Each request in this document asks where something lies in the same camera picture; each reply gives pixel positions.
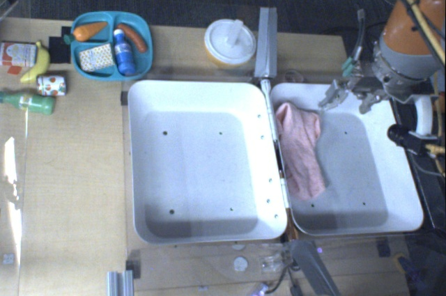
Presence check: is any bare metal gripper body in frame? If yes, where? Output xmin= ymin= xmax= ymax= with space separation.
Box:
xmin=348 ymin=56 xmax=424 ymax=104

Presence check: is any pink cloth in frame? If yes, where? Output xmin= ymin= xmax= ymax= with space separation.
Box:
xmin=275 ymin=101 xmax=328 ymax=201

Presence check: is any white plastic tray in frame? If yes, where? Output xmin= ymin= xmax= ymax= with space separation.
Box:
xmin=127 ymin=79 xmax=289 ymax=246
xmin=270 ymin=81 xmax=425 ymax=237

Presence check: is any white lidded yellow cup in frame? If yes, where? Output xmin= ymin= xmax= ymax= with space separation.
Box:
xmin=203 ymin=18 xmax=257 ymax=70

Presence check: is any brown sausage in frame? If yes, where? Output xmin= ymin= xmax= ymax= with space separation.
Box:
xmin=116 ymin=22 xmax=148 ymax=54

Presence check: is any blue bottle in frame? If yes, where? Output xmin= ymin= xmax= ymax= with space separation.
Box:
xmin=112 ymin=29 xmax=137 ymax=77

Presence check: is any blue divided plate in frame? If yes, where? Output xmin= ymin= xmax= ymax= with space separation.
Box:
xmin=70 ymin=10 xmax=154 ymax=81

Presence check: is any white yellow-dotted packet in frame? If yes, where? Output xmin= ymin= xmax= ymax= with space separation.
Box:
xmin=78 ymin=42 xmax=116 ymax=74

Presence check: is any orange carrot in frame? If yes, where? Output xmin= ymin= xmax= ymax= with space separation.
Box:
xmin=63 ymin=21 xmax=109 ymax=45

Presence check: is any white can with orange print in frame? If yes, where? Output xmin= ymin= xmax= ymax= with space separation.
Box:
xmin=36 ymin=74 xmax=68 ymax=97

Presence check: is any yellow banana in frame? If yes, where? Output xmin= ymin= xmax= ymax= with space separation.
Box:
xmin=20 ymin=40 xmax=51 ymax=84

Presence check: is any green bottle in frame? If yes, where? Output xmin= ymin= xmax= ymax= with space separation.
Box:
xmin=0 ymin=91 xmax=57 ymax=116

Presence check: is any red and white carton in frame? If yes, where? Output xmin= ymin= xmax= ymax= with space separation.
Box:
xmin=0 ymin=40 xmax=39 ymax=75

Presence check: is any black cylinder on white bracket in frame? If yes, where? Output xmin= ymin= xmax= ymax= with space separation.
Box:
xmin=387 ymin=94 xmax=438 ymax=156

